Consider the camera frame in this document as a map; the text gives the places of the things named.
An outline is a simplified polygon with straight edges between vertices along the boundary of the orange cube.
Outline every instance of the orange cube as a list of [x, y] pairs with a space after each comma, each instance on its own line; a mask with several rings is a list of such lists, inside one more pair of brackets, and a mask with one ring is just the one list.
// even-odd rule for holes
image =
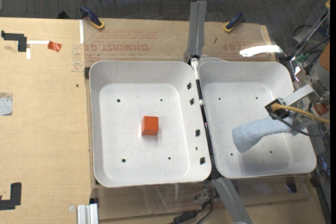
[[142, 135], [157, 135], [159, 131], [159, 118], [144, 116], [141, 123]]

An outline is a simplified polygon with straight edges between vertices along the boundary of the transparent plastic sheet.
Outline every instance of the transparent plastic sheet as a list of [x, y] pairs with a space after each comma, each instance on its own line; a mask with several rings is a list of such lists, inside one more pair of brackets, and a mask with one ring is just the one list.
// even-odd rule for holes
[[[152, 1], [94, 0], [93, 10], [102, 7], [116, 10], [118, 18], [100, 18], [105, 28], [95, 29], [83, 19], [85, 67], [101, 60], [121, 61], [183, 61], [188, 41], [188, 16], [181, 10], [189, 9], [190, 3], [160, 3], [162, 9], [170, 12], [153, 11]], [[200, 61], [275, 61], [278, 47], [259, 53], [259, 47], [277, 46], [268, 34], [267, 26], [244, 23], [227, 34], [225, 23], [208, 21], [206, 17], [205, 46]], [[210, 180], [199, 183], [132, 186], [106, 188], [100, 185], [93, 172], [92, 126], [90, 125], [91, 152], [91, 198], [100, 201], [100, 219], [128, 218], [200, 210], [202, 204], [217, 195]], [[262, 205], [273, 202], [308, 200], [312, 176], [288, 175], [234, 180], [233, 183], [244, 205]], [[217, 196], [214, 208], [224, 207]]]

